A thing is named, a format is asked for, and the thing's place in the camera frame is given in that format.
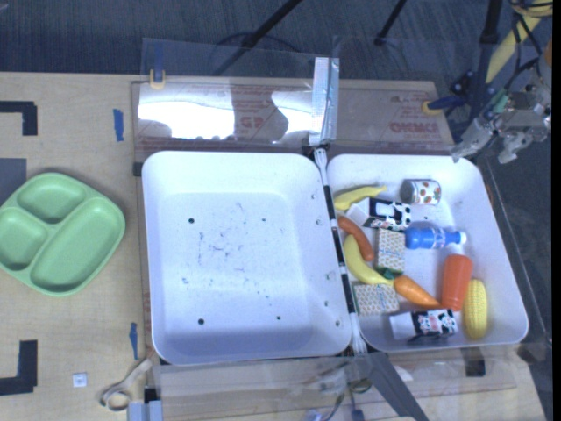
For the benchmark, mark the white plastic tray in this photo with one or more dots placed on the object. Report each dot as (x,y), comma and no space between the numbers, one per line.
(245,257)
(482,217)

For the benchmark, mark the small can with fruit print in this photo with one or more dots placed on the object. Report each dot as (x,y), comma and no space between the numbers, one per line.
(423,192)

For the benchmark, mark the yellow corn cob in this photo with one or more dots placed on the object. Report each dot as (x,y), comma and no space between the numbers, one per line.
(475,309)

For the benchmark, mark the brown cardboard board red print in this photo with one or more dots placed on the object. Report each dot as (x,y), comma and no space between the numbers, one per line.
(394,125)

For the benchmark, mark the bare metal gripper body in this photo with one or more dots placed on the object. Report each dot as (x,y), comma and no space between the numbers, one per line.
(523,119)

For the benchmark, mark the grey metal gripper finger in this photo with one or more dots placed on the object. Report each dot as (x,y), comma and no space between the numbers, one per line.
(473,138)
(513,147)

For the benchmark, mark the orange carrot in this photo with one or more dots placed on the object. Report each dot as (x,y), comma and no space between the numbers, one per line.
(414,293)

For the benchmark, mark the small yellow banana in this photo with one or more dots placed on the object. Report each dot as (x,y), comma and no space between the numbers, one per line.
(355,195)

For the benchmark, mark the blue bottle white cap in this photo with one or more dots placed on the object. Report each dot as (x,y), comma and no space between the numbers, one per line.
(427,237)

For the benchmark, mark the orange bottle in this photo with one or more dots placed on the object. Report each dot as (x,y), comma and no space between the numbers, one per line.
(456,281)

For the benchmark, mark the green divided plate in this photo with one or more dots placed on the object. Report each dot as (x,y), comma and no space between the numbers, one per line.
(74,244)

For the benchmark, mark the cow print carton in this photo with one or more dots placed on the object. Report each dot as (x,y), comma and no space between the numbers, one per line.
(431,323)
(390,214)

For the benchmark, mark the orange sausage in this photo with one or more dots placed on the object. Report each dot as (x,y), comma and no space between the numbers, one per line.
(357,235)

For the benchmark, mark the large yellow banana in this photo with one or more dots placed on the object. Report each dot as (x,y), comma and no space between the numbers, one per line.
(357,261)

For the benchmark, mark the orange patterned box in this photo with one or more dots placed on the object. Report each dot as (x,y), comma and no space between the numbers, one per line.
(376,298)
(390,250)

